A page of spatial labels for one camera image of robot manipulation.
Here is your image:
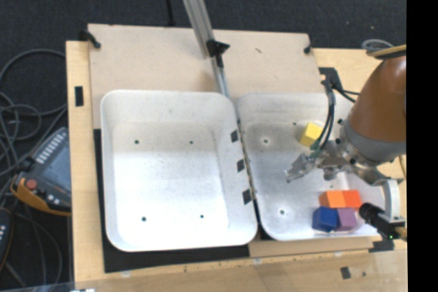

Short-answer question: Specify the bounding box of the yellow cube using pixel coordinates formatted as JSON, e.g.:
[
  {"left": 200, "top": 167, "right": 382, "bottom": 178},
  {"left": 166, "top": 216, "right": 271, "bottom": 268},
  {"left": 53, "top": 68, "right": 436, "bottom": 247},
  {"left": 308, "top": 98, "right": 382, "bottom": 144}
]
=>
[{"left": 298, "top": 122, "right": 324, "bottom": 148}]

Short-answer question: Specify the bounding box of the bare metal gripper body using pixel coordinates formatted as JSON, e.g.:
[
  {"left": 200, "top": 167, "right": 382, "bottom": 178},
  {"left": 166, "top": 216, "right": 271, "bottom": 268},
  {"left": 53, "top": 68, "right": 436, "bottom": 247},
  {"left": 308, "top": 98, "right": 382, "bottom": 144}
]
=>
[{"left": 306, "top": 139, "right": 391, "bottom": 186}]

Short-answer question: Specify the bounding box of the white plastic tray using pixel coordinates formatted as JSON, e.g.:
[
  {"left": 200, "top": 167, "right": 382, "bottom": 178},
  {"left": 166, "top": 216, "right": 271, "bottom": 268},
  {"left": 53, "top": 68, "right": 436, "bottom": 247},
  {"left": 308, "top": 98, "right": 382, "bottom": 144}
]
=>
[
  {"left": 235, "top": 92, "right": 391, "bottom": 242},
  {"left": 99, "top": 89, "right": 259, "bottom": 253}
]

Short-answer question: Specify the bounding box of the orange cube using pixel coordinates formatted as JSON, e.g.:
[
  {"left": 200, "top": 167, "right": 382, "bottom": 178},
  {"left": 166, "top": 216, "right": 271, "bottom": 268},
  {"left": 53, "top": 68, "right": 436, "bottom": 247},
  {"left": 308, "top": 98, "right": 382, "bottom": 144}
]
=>
[
  {"left": 318, "top": 190, "right": 346, "bottom": 210},
  {"left": 342, "top": 189, "right": 363, "bottom": 210}
]

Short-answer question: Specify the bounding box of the black block with wires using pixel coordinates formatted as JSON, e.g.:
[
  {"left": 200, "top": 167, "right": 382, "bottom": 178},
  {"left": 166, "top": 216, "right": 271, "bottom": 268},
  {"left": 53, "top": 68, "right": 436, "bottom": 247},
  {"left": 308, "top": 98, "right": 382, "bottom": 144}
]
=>
[{"left": 318, "top": 66, "right": 344, "bottom": 90}]

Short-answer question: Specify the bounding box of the pale wood board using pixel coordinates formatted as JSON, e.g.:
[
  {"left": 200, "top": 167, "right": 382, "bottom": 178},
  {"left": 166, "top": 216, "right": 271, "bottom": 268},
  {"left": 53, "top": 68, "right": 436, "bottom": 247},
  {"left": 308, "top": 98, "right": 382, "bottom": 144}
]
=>
[{"left": 86, "top": 23, "right": 376, "bottom": 258}]

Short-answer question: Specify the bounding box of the blue cube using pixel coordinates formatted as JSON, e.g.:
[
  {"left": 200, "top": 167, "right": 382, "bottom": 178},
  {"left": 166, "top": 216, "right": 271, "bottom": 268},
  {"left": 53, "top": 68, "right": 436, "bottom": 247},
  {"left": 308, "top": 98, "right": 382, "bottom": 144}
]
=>
[{"left": 311, "top": 206, "right": 340, "bottom": 234}]

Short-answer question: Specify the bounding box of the black cylinder on white bracket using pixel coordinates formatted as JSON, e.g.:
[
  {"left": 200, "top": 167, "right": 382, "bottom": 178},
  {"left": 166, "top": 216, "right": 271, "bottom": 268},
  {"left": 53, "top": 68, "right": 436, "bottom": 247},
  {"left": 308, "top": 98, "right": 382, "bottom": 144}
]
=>
[{"left": 358, "top": 179, "right": 407, "bottom": 241}]

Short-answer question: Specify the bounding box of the purple cube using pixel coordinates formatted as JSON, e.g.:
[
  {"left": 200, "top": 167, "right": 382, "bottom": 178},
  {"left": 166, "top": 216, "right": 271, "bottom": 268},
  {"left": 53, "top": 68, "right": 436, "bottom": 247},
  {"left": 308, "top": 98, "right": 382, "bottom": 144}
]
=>
[{"left": 336, "top": 207, "right": 360, "bottom": 232}]

